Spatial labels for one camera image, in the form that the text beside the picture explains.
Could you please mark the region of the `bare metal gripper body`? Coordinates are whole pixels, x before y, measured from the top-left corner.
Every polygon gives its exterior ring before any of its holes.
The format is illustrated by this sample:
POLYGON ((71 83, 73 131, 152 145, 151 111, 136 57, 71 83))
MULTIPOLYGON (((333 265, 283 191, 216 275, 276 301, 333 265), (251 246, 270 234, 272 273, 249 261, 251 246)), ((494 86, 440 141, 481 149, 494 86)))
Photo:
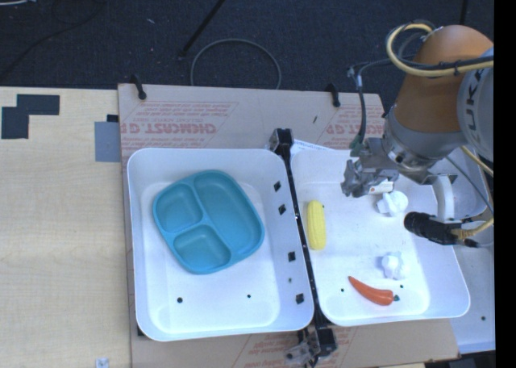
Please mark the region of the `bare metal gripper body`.
POLYGON ((433 182, 436 174, 430 171, 437 162, 415 153, 392 137, 368 138, 353 163, 355 175, 362 182, 373 182, 380 178, 395 181, 403 175, 414 182, 433 182))

